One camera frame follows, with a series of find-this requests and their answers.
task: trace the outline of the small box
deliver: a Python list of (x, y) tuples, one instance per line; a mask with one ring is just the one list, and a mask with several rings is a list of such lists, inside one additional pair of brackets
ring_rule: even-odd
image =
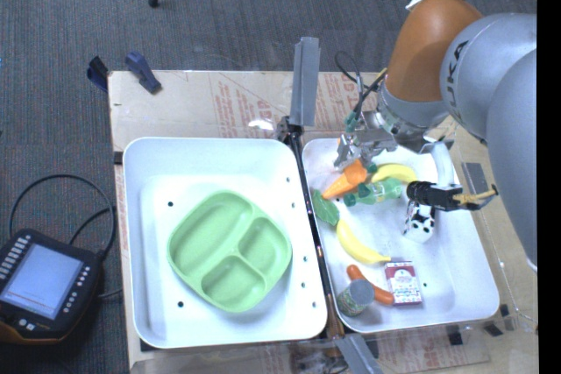
[(423, 298), (411, 262), (387, 262), (386, 279), (389, 291), (394, 294), (395, 306), (421, 304)]

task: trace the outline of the green plate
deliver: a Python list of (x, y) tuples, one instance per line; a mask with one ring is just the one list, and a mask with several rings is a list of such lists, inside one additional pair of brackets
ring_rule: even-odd
[(291, 258), (285, 230), (230, 190), (202, 200), (167, 241), (167, 260), (180, 278), (227, 312), (244, 312), (260, 303)]

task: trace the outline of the table top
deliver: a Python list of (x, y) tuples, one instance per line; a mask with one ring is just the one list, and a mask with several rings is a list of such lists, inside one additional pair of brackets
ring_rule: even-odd
[[(130, 253), (127, 243), (124, 174), (120, 165), (126, 146), (142, 137), (270, 138), (277, 123), (289, 114), (292, 72), (222, 72), (154, 70), (162, 90), (150, 94), (131, 72), (108, 75), (111, 138), (115, 153), (119, 241), (124, 282), (124, 303), (131, 370), (157, 371), (174, 366), (213, 366), (221, 372), (292, 372), (294, 348), (287, 345), (208, 347), (196, 350), (142, 351), (131, 313)], [(363, 74), (365, 82), (377, 74)], [(316, 126), (307, 127), (304, 139), (336, 137), (348, 112), (358, 100), (356, 85), (340, 73), (318, 76)], [(374, 109), (373, 96), (364, 110)], [(493, 183), (486, 148), (451, 120), (451, 156), (460, 182), (466, 186), (463, 162), (481, 164)], [(447, 372), (538, 372), (537, 276), (526, 264), (523, 248), (500, 196), (472, 213), (501, 296), (501, 308), (492, 320), (458, 327), (461, 345), (450, 345), (449, 329), (434, 327), (377, 335), (378, 362), (384, 372), (410, 373), (447, 368)]]

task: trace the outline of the yellow banana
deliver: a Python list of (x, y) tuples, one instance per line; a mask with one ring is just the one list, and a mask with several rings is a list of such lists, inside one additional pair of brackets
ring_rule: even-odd
[(389, 256), (382, 256), (379, 252), (369, 248), (352, 233), (349, 223), (340, 219), (337, 222), (337, 238), (343, 246), (343, 249), (349, 253), (350, 256), (357, 259), (363, 264), (375, 264), (377, 262), (391, 262), (392, 258)]
[(385, 178), (397, 178), (406, 184), (418, 180), (415, 170), (410, 166), (395, 163), (378, 166), (378, 170), (373, 173), (370, 182), (382, 181)]

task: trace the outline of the sausage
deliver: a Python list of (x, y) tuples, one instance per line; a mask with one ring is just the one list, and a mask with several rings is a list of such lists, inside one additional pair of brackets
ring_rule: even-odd
[[(365, 275), (362, 274), (362, 271), (356, 265), (347, 266), (347, 274), (349, 275), (349, 278), (351, 278), (351, 280), (366, 279)], [(374, 300), (377, 300), (378, 302), (386, 304), (388, 306), (394, 304), (394, 295), (392, 293), (387, 292), (386, 290), (383, 290), (378, 286), (375, 286), (372, 282), (371, 284), (372, 287), (374, 287)]]

